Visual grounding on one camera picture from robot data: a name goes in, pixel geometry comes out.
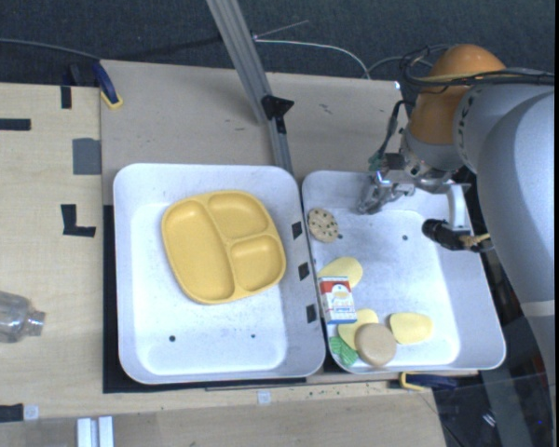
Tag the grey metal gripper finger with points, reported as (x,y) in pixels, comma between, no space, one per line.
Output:
(365,200)
(382,196)

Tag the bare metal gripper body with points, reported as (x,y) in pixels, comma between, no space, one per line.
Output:
(417,175)

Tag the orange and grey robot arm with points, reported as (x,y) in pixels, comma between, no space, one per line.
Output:
(512,156)

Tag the tan chocolate chip biscuit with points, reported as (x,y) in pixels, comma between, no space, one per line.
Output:
(322,225)

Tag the yellow oval toy slice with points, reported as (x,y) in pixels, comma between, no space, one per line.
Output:
(344,268)
(367,317)
(411,328)

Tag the white plastic tray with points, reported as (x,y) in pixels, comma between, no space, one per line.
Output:
(400,273)
(205,338)

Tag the red and white carton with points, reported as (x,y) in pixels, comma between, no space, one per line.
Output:
(337,302)

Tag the tan round toy bread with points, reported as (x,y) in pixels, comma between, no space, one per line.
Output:
(375,345)

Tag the green toy leaf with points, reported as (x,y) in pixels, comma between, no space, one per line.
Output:
(344,353)

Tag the yellow divided plate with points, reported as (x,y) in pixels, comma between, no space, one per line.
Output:
(200,249)

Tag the clear plastic bottle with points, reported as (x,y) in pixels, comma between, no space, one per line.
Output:
(4,315)

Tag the black cylinder on white bracket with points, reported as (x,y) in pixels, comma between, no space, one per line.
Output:
(442,233)

